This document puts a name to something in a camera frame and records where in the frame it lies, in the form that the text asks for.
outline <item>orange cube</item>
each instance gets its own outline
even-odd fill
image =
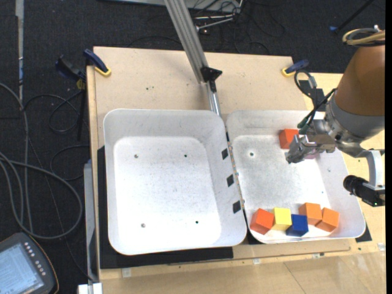
[[[316,225],[323,219],[318,203],[305,203],[298,208],[298,213],[307,216],[307,224],[309,225]]]
[[[332,232],[339,224],[340,214],[329,208],[323,208],[322,214],[323,219],[316,225],[316,227],[327,232]]]
[[[260,234],[267,233],[274,224],[274,214],[258,209],[252,216],[250,228]]]
[[[279,143],[282,149],[290,149],[290,144],[294,139],[294,135],[299,134],[296,129],[284,129],[279,133]]]

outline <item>black connector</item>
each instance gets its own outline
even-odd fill
[[[362,198],[362,201],[372,207],[385,206],[385,189],[374,190],[367,187],[365,179],[348,175],[343,181],[343,186],[351,194]]]

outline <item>black bracket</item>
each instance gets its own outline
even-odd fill
[[[222,75],[222,71],[213,69],[212,67],[202,67],[200,69],[205,82],[209,82],[212,92],[216,92],[215,80]]]

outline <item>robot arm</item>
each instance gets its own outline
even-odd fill
[[[357,31],[373,34],[353,39]],[[311,123],[305,119],[300,122],[300,134],[290,144],[286,160],[290,164],[298,163],[324,151],[332,153],[336,148],[355,158],[365,157],[369,181],[350,175],[344,180],[344,187],[367,204],[382,206],[385,205],[384,149],[363,149],[361,143],[385,128],[385,30],[351,31],[343,41],[359,49],[337,89],[330,93],[324,118],[314,116]]]

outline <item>black floor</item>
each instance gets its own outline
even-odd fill
[[[310,72],[343,73],[355,52],[355,48],[342,44],[343,33],[373,25],[385,29],[385,0],[375,0],[339,34],[331,32],[329,27],[339,26],[366,1],[250,0],[235,23],[214,26],[200,40],[205,51],[291,56],[294,61],[308,59]],[[33,99],[26,108],[32,144],[29,145],[30,164],[42,164],[50,170],[56,153],[70,146],[88,144],[86,126],[81,140],[77,140],[76,128],[67,130],[77,117],[72,107],[65,105],[50,118],[62,100],[48,95],[68,98],[78,92],[73,81],[59,76],[55,62],[64,55],[76,66],[83,67],[83,50],[96,45],[182,49],[165,7],[96,0],[24,0],[23,102]],[[0,82],[19,95],[18,79],[15,0],[0,0]],[[80,96],[70,102],[79,108]],[[24,158],[22,120],[16,100],[0,88],[0,152],[16,161]],[[83,172],[88,156],[87,147],[64,151],[53,160],[53,171],[62,178],[74,179]],[[61,233],[54,202],[64,230],[70,228],[78,208],[67,188],[52,179],[49,187],[45,177],[34,171],[29,172],[28,179],[34,233]],[[69,182],[83,199],[83,179]],[[17,187],[14,196],[18,205]],[[85,269],[83,225],[82,222],[67,240],[76,261]],[[0,240],[19,231],[12,215],[6,179],[0,171]],[[75,293],[78,284],[87,283],[64,239],[40,240],[40,243],[57,271],[60,293]]]

